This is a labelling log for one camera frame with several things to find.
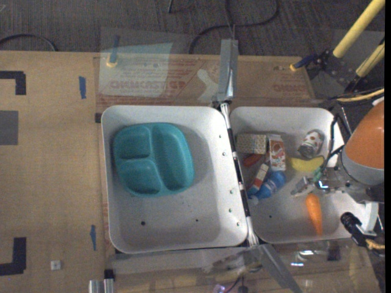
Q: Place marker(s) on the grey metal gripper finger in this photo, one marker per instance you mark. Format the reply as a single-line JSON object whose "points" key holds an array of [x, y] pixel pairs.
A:
{"points": [[302, 187]]}

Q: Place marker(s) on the blue divided plate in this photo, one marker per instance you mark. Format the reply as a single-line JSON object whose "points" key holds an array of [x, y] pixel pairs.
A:
{"points": [[152, 160]]}

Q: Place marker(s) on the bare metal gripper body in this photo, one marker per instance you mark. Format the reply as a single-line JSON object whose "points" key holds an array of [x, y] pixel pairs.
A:
{"points": [[337, 182]]}

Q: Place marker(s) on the black cylinder on white bracket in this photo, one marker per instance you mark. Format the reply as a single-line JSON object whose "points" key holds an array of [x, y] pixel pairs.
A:
{"points": [[352, 223]]}

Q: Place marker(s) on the small white square block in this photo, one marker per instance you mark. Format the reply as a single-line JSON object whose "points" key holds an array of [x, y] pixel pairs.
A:
{"points": [[55, 265]]}

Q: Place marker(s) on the yellow banana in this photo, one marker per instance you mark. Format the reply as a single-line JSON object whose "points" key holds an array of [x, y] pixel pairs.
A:
{"points": [[305, 164]]}

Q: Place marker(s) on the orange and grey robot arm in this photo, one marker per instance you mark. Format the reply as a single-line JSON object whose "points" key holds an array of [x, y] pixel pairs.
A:
{"points": [[366, 142]]}

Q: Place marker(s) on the blue bottle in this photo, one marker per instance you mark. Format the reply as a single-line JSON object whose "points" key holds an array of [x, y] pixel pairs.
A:
{"points": [[272, 185]]}

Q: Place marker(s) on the white plastic tray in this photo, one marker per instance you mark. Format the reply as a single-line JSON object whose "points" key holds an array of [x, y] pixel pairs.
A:
{"points": [[284, 221], [183, 221]]}

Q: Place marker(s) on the red and white carton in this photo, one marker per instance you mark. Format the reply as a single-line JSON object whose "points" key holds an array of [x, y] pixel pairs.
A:
{"points": [[277, 153]]}

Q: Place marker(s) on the orange carrot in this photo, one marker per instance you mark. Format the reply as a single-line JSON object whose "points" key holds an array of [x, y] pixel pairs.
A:
{"points": [[315, 212]]}

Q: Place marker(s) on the small red white blue packet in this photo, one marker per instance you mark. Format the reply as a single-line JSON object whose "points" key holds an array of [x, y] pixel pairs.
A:
{"points": [[259, 179]]}

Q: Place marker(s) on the brown cardboard board red print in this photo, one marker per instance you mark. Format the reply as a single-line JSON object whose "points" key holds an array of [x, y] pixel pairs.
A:
{"points": [[262, 81]]}

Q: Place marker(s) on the red and white can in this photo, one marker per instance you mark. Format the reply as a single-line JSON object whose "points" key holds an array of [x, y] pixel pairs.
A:
{"points": [[311, 145]]}

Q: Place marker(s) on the red sausage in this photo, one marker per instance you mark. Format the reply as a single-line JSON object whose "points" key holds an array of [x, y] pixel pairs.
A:
{"points": [[252, 160]]}

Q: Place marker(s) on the patterned beige carton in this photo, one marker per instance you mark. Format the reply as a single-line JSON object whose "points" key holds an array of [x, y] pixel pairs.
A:
{"points": [[251, 143]]}

